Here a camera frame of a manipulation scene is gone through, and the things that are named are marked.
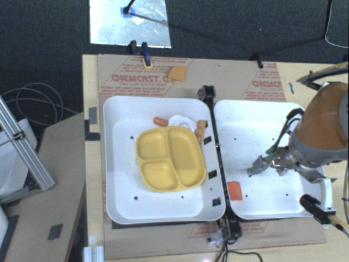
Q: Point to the orange sausage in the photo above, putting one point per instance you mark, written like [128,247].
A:
[160,121]

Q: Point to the thin black rod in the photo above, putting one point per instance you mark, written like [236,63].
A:
[218,151]

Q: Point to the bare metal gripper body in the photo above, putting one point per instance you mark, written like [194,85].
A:
[286,158]

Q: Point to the yellow divided plate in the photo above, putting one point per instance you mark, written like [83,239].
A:
[169,160]

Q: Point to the orange cube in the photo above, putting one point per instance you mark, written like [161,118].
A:
[234,191]

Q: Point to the white plastic tray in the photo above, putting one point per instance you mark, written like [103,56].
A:
[122,173]
[261,138]

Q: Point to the brown bread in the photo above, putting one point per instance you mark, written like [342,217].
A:
[201,131]

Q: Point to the black cylinder on white bracket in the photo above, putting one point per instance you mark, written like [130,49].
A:
[313,205]

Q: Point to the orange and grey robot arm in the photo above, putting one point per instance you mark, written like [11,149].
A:
[321,119]

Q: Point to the brown cardboard board red print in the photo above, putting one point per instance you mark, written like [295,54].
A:
[231,78]

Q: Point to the orange waffle biscuit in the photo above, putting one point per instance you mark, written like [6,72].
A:
[177,73]

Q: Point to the white fried egg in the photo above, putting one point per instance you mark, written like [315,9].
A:
[180,120]

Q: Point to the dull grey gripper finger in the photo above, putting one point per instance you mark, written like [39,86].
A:
[263,160]
[255,171]

